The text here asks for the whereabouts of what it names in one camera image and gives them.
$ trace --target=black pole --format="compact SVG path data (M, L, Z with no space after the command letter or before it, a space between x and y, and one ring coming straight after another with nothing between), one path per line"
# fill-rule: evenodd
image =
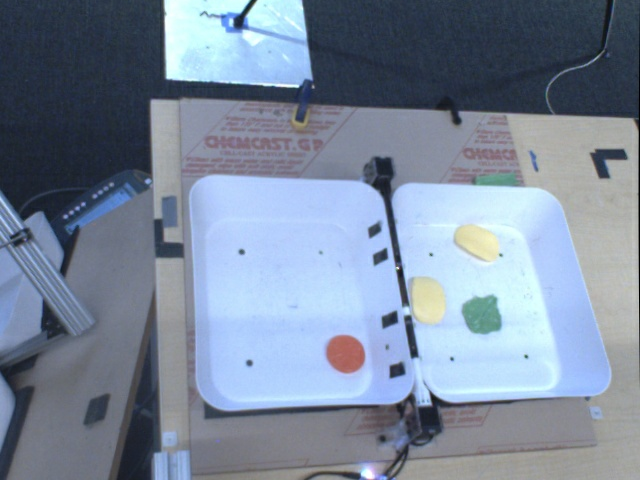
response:
M615 0L607 0L607 10L604 16L604 27L602 29L602 41L600 42L600 51L605 51L605 53L609 48L609 31L611 30L614 4Z
M234 28L242 28L242 25L244 25L244 19L247 17L247 14L249 14L249 11L251 10L251 8L254 6L254 4L257 1L258 0L249 0L249 3L242 10L242 12L240 14L238 14L235 18L233 18L233 26L234 26Z

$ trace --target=yellow rounded block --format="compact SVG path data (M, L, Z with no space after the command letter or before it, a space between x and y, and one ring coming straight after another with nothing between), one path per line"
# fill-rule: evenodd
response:
M491 231L475 224L466 224L456 229L453 236L456 244L484 261L495 261L500 254L500 242Z
M442 285L431 277L412 277L409 281L411 310L423 324L437 324L444 317L446 300Z

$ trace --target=plastic tray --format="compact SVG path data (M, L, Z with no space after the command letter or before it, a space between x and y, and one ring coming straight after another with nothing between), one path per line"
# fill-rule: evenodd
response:
M536 188L407 184L393 197L407 282L437 279L447 310L415 323L429 390L454 403L593 396L611 370L560 203ZM486 263L453 241L477 224L498 236ZM502 328L466 326L462 305L496 295Z
M409 394L393 252L373 188L210 176L193 186L190 215L196 381L207 403L230 411L377 405ZM342 334L364 346L355 373L326 358Z

